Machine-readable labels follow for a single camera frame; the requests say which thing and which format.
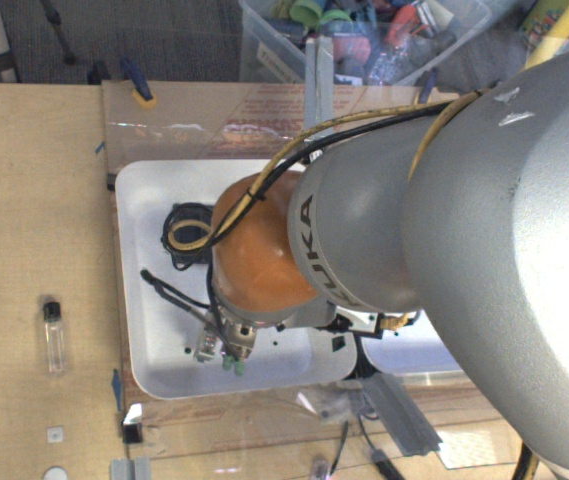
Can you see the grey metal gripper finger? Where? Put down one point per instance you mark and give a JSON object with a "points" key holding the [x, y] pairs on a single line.
{"points": [[207, 344]]}

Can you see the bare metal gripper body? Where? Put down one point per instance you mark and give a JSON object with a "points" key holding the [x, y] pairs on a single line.
{"points": [[242, 338]]}

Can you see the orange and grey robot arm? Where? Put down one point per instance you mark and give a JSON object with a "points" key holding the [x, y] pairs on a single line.
{"points": [[489, 248]]}

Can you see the white plastic tray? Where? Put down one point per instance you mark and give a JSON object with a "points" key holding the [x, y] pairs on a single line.
{"points": [[164, 328]]}

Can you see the clear bottle with black cap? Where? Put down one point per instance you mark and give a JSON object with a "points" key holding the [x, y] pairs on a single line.
{"points": [[54, 340]]}

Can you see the small white square tile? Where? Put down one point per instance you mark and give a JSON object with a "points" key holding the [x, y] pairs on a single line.
{"points": [[54, 434]]}

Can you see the small white round disc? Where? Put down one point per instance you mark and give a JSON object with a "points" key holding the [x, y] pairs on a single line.
{"points": [[55, 474]]}

